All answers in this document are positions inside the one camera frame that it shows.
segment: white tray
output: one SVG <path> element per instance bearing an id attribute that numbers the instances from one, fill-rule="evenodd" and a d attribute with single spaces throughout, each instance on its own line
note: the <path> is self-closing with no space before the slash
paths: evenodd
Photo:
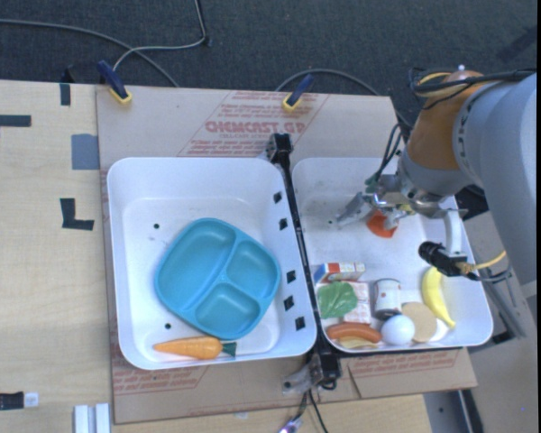
<path id="1" fill-rule="evenodd" d="M 298 242 L 280 171 L 256 158 L 128 158 L 108 172 L 118 341 L 147 370 L 302 355 L 316 341 Z M 262 243 L 281 268 L 279 290 L 262 320 L 237 341 L 236 357 L 214 360 L 158 353 L 152 345 L 202 335 L 169 312 L 153 276 L 190 222 L 222 219 Z"/>
<path id="2" fill-rule="evenodd" d="M 399 227 L 390 239 L 374 235 L 364 220 L 343 226 L 335 222 L 335 213 L 343 209 L 357 192 L 364 190 L 365 180 L 379 168 L 380 163 L 380 159 L 370 158 L 312 158 L 295 166 L 293 186 L 308 263 L 363 262 L 366 272 L 361 280 L 372 284 L 381 278 L 398 279 L 401 282 L 401 302 L 422 301 L 420 282 L 429 265 L 419 257 L 418 247 L 424 241 L 445 244 L 444 221 L 408 216 L 399 221 Z M 385 172 L 394 172 L 394 165 L 392 162 Z M 450 198 L 445 207 L 456 207 L 454 198 Z M 463 251 L 472 262 L 463 226 L 461 231 Z M 346 353 L 366 353 L 474 346 L 487 341 L 493 324 L 482 284 L 464 277 L 448 278 L 444 281 L 443 293 L 456 326 L 449 330 L 438 320 L 439 329 L 431 342 L 413 345 L 382 343 L 376 348 L 359 349 L 347 349 L 334 341 L 331 343 Z M 381 326 L 374 313 L 372 320 L 374 327 Z M 336 318 L 323 319 L 323 330 L 336 322 L 339 322 Z"/>

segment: sausage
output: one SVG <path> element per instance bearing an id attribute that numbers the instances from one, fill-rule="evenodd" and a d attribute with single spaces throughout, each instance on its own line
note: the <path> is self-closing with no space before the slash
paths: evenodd
<path id="1" fill-rule="evenodd" d="M 333 324 L 326 330 L 326 335 L 331 340 L 337 340 L 345 336 L 356 336 L 373 343 L 379 343 L 382 340 L 381 332 L 376 328 L 372 328 L 368 324 L 363 324 L 361 322 L 342 322 L 341 324 Z"/>

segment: egg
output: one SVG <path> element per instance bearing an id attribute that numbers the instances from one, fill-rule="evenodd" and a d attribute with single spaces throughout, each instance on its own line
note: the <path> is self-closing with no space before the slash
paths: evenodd
<path id="1" fill-rule="evenodd" d="M 406 345 L 415 336 L 415 323 L 411 318 L 398 314 L 383 323 L 381 334 L 383 342 L 389 345 Z"/>

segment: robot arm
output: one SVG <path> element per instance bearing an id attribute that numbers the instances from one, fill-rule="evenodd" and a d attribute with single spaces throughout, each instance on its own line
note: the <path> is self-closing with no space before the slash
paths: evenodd
<path id="1" fill-rule="evenodd" d="M 536 73 L 522 72 L 494 80 L 470 71 L 447 77 L 450 87 L 430 95 L 396 173 L 367 180 L 353 208 L 361 198 L 387 217 L 391 229 L 408 215 L 444 217 L 441 203 L 476 184 L 519 282 L 534 280 Z M 465 79 L 471 81 L 457 83 Z"/>

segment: green vegetable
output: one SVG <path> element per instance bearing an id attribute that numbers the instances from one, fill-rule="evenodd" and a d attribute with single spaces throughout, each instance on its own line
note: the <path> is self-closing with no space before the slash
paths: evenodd
<path id="1" fill-rule="evenodd" d="M 357 296 L 347 282 L 336 281 L 318 289 L 318 309 L 321 318 L 341 318 L 357 306 Z"/>

